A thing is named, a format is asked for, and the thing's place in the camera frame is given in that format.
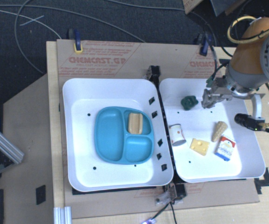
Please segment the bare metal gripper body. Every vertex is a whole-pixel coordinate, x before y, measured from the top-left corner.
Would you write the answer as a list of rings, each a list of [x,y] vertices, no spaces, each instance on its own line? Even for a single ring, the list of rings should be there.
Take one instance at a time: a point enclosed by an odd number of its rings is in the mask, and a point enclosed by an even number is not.
[[[210,77],[209,87],[209,96],[216,101],[248,99],[250,93],[257,88],[257,80],[252,76]]]

